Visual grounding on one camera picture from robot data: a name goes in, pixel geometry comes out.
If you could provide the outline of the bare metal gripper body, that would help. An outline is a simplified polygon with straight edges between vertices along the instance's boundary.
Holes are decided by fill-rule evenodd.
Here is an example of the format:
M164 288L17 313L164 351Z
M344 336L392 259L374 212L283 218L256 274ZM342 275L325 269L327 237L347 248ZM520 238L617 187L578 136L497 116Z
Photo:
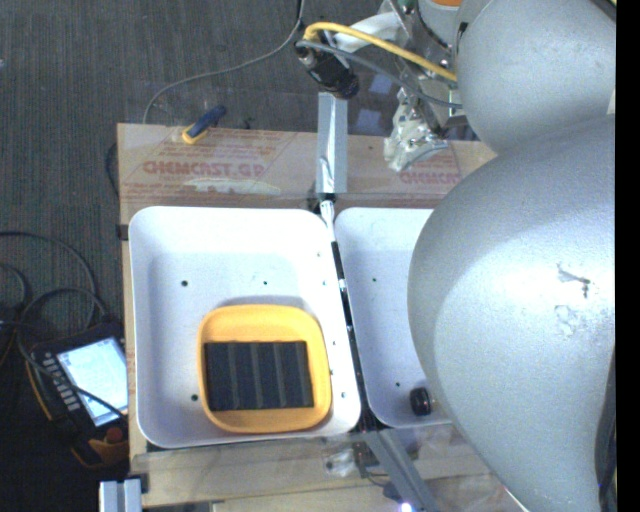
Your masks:
M433 64L451 71L451 47L433 35L414 35L401 43L401 47ZM425 124L434 134L446 134L450 129L465 124L457 85L435 71L429 71L406 59L397 59L402 87L399 104L408 110L408 118Z

